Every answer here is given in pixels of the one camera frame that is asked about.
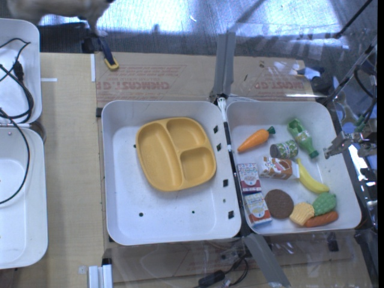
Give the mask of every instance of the toy carrot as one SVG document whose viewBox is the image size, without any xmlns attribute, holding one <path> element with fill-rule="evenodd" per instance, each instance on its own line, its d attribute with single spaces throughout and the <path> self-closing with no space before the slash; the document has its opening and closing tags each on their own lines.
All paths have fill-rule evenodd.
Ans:
<svg viewBox="0 0 384 288">
<path fill-rule="evenodd" d="M 260 129 L 247 138 L 239 147 L 238 152 L 246 151 L 268 140 L 269 134 L 275 134 L 275 128 L 270 126 L 268 130 Z"/>
<path fill-rule="evenodd" d="M 310 218 L 307 222 L 305 222 L 304 226 L 305 227 L 322 226 L 330 222 L 336 221 L 337 219 L 338 219 L 337 211 L 329 211 L 325 214 Z"/>
</svg>

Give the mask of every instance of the wooden surface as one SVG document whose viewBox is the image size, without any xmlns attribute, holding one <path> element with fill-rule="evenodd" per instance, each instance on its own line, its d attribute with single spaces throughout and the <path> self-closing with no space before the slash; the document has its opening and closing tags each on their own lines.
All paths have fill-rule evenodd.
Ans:
<svg viewBox="0 0 384 288">
<path fill-rule="evenodd" d="M 49 244 L 38 263 L 15 272 L 13 287 L 85 288 L 104 249 L 90 56 L 42 53 L 41 77 L 57 78 L 41 84 Z"/>
</svg>

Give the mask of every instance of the toy hamburger patty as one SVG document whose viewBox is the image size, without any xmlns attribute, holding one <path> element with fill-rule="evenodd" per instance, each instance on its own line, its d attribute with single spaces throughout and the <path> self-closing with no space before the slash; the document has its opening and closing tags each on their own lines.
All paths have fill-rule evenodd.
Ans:
<svg viewBox="0 0 384 288">
<path fill-rule="evenodd" d="M 293 211 L 293 200 L 286 192 L 274 189 L 265 196 L 265 202 L 274 218 L 284 219 Z"/>
</svg>

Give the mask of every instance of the yellow waffle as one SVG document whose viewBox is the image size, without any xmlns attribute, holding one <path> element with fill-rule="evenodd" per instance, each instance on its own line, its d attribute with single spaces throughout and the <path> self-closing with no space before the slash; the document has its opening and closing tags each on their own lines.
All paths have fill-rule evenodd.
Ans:
<svg viewBox="0 0 384 288">
<path fill-rule="evenodd" d="M 311 217 L 314 216 L 314 209 L 311 204 L 308 203 L 298 203 L 293 207 L 293 211 L 290 214 L 289 218 L 295 222 L 303 226 L 305 222 L 307 222 Z"/>
</svg>

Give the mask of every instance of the yellow banana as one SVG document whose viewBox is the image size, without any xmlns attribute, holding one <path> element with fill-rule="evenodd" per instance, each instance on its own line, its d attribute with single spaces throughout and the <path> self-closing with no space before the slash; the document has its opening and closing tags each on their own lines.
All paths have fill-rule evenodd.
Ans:
<svg viewBox="0 0 384 288">
<path fill-rule="evenodd" d="M 325 184 L 322 184 L 321 182 L 313 179 L 313 177 L 308 173 L 307 169 L 302 165 L 299 158 L 296 162 L 299 165 L 299 180 L 308 190 L 315 193 L 323 193 L 329 191 L 329 188 Z"/>
</svg>

